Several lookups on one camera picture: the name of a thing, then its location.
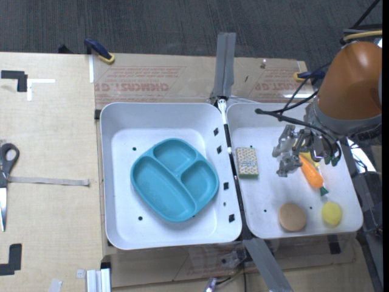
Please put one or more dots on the white plastic tray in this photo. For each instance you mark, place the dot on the white plastic tray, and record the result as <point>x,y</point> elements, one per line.
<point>121,175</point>
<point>267,193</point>

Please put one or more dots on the yellow lemon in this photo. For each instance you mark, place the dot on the yellow lemon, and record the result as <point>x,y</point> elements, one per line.
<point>332,213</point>

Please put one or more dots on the blue divided plate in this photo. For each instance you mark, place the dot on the blue divided plate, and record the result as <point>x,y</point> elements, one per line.
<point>164,184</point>

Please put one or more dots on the brown cardboard board red print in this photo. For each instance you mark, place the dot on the brown cardboard board red print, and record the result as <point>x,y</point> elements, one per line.
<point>158,78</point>

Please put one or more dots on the tan round biscuit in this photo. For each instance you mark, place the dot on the tan round biscuit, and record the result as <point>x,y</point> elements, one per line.
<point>292,217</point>

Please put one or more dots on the orange carrot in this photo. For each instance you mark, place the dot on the orange carrot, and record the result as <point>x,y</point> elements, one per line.
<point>311,173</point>

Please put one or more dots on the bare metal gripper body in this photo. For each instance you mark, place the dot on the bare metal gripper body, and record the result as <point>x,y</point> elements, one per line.
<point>319,146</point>

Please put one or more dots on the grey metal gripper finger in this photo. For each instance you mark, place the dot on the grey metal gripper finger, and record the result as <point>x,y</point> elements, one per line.
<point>288,164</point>
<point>284,140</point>

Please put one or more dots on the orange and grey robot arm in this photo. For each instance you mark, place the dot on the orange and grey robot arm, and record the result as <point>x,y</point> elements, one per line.
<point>349,78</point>

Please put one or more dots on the yellow patterned small carton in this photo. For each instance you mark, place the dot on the yellow patterned small carton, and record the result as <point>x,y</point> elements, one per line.
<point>246,162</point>

